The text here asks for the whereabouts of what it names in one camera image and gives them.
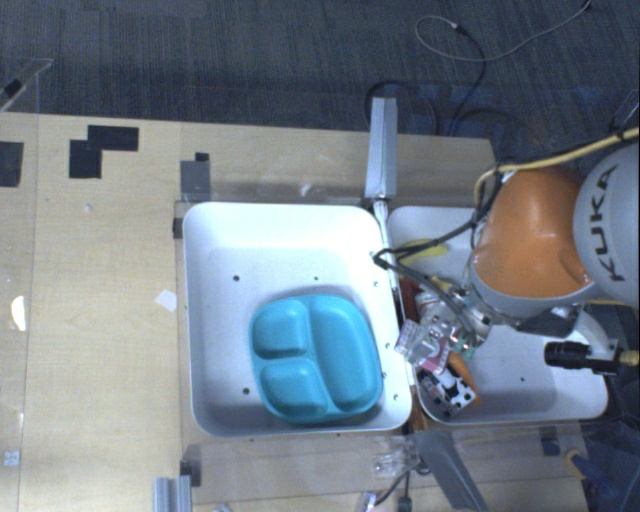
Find dark red sausage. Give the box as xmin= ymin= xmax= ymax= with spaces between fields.
xmin=399 ymin=278 xmax=426 ymax=322

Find clear plastic packet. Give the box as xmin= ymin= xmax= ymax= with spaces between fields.
xmin=373 ymin=439 xmax=422 ymax=477

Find white plastic tray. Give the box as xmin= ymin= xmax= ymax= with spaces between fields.
xmin=181 ymin=201 xmax=414 ymax=439
xmin=387 ymin=205 xmax=611 ymax=427

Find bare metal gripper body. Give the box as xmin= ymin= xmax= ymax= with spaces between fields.
xmin=435 ymin=288 xmax=495 ymax=352

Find white and orange can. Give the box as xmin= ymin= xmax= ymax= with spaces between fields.
xmin=416 ymin=291 xmax=443 ymax=322

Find black cylinder on white bracket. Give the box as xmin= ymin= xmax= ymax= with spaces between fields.
xmin=543 ymin=308 xmax=622 ymax=375

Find yellow banana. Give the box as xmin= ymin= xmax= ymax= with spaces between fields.
xmin=398 ymin=239 xmax=450 ymax=260

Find blue divided plate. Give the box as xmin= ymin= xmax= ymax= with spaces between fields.
xmin=248 ymin=293 xmax=386 ymax=427

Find thin black and white rod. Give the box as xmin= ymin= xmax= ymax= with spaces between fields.
xmin=372 ymin=198 xmax=424 ymax=432

